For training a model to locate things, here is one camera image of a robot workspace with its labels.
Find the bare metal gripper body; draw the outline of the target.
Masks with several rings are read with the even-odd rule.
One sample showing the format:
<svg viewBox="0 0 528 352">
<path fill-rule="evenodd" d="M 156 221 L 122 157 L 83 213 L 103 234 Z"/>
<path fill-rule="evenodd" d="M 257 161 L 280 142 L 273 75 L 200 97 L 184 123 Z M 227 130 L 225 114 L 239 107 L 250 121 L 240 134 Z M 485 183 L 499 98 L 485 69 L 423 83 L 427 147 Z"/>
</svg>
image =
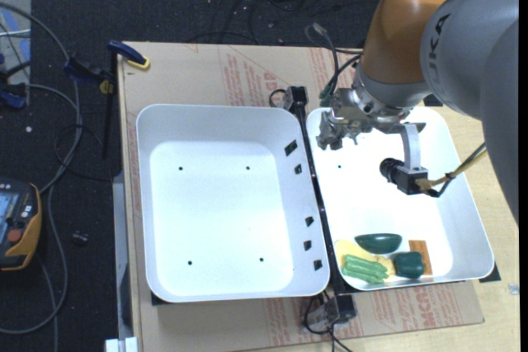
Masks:
<svg viewBox="0 0 528 352">
<path fill-rule="evenodd" d="M 387 106 L 360 88 L 339 88 L 328 112 L 332 135 L 355 137 L 373 129 L 388 133 L 408 117 L 408 108 Z"/>
</svg>

